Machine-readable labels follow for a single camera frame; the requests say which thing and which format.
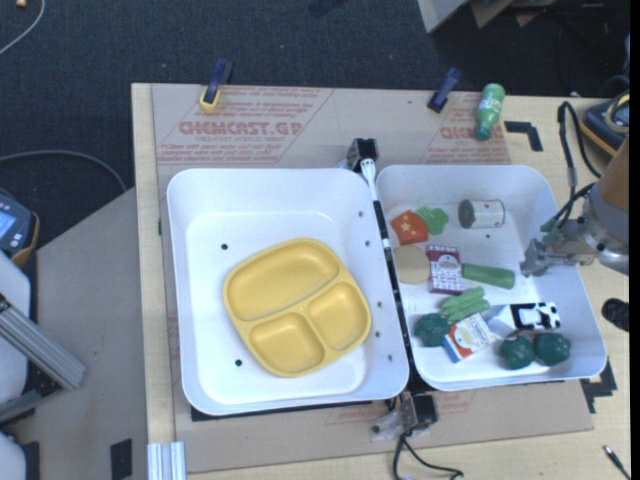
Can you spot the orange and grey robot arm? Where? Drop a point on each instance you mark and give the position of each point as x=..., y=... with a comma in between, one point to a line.
x=614, y=188

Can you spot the thin black and white rod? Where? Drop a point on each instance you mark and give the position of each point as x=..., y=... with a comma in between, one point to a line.
x=385, y=240

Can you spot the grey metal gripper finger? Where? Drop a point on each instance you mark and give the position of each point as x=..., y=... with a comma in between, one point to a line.
x=536, y=249
x=528, y=267

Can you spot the dark green broccoli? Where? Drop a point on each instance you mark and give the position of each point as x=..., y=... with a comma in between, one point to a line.
x=552, y=349
x=431, y=329
x=516, y=353

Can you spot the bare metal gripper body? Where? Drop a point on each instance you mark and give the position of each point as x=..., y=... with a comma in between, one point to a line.
x=575, y=250

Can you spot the light green toy lettuce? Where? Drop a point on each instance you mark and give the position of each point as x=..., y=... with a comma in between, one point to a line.
x=434, y=218

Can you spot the brown cardboard board red print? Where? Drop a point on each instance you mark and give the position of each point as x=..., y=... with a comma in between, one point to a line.
x=320, y=118

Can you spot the black and white milk carton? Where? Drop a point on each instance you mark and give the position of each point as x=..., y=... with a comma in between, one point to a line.
x=532, y=315

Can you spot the green toy cucumber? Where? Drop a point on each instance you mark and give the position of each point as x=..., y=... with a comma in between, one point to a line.
x=487, y=275

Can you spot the white plastic tray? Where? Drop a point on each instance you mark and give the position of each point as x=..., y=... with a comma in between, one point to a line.
x=210, y=288
x=545, y=208

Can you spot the green plastic bottle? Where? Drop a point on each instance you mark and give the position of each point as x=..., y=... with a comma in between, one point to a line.
x=490, y=108

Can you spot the tan round biscuit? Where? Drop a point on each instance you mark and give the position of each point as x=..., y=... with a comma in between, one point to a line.
x=411, y=264

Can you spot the yellow divided plate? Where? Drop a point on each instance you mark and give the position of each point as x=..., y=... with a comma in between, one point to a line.
x=280, y=278

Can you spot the green toy bean pods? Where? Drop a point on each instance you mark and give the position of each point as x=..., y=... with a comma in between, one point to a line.
x=464, y=305

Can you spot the white blue orange carton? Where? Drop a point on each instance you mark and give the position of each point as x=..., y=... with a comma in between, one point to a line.
x=470, y=339

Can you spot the small white can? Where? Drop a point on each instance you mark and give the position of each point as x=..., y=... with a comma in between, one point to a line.
x=484, y=214

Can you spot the red and white carton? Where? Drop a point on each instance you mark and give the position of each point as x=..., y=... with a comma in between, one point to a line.
x=445, y=270

